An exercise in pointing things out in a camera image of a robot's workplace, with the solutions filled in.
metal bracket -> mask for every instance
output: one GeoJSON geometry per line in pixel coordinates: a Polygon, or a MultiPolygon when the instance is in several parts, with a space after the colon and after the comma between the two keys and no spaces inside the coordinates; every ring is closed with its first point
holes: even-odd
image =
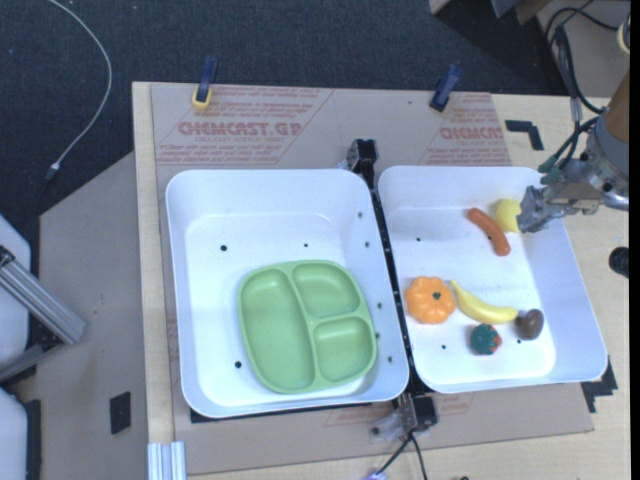
{"type": "Polygon", "coordinates": [[[148,480],[187,480],[187,461],[183,441],[147,445],[148,480]]]}
{"type": "Polygon", "coordinates": [[[360,174],[370,190],[374,188],[373,164],[378,159],[378,148],[373,139],[355,139],[347,152],[347,167],[360,174]]]}
{"type": "MultiPolygon", "coordinates": [[[[85,322],[40,284],[15,256],[0,245],[0,287],[10,293],[27,311],[55,334],[62,343],[80,341],[85,322]]],[[[30,368],[52,347],[34,345],[0,368],[0,382],[30,368]]]]}
{"type": "Polygon", "coordinates": [[[438,414],[431,396],[405,394],[393,412],[373,423],[369,440],[371,443],[396,441],[411,430],[424,433],[436,423],[438,414]]]}

toy pumpkin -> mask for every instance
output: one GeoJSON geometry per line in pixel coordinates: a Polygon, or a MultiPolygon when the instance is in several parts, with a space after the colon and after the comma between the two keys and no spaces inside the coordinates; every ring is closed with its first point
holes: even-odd
{"type": "Polygon", "coordinates": [[[416,277],[404,299],[409,313],[425,324],[441,324],[456,307],[451,290],[439,277],[416,277]]]}

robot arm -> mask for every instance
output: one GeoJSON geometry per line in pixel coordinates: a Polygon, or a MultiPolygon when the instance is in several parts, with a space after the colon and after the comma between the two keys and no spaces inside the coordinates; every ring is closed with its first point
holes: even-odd
{"type": "Polygon", "coordinates": [[[582,212],[591,215],[603,204],[629,211],[629,72],[597,118],[588,121],[565,142],[540,171],[542,187],[529,186],[517,217],[523,233],[537,232],[550,220],[582,212]],[[588,133],[579,158],[564,149],[575,149],[578,136],[588,133]]]}

toy banana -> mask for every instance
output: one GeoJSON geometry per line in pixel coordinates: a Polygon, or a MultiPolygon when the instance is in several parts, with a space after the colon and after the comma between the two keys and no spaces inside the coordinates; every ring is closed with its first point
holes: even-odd
{"type": "Polygon", "coordinates": [[[505,324],[515,320],[520,313],[516,308],[487,304],[485,301],[461,288],[456,281],[451,281],[451,286],[453,286],[456,291],[460,309],[467,316],[483,324],[505,324]]]}

yellow lemon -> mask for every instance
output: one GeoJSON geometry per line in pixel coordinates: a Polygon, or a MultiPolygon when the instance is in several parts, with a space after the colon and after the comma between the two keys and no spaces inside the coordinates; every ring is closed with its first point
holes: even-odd
{"type": "Polygon", "coordinates": [[[516,215],[520,215],[520,203],[515,199],[501,199],[496,208],[496,222],[504,232],[520,233],[516,215]]]}

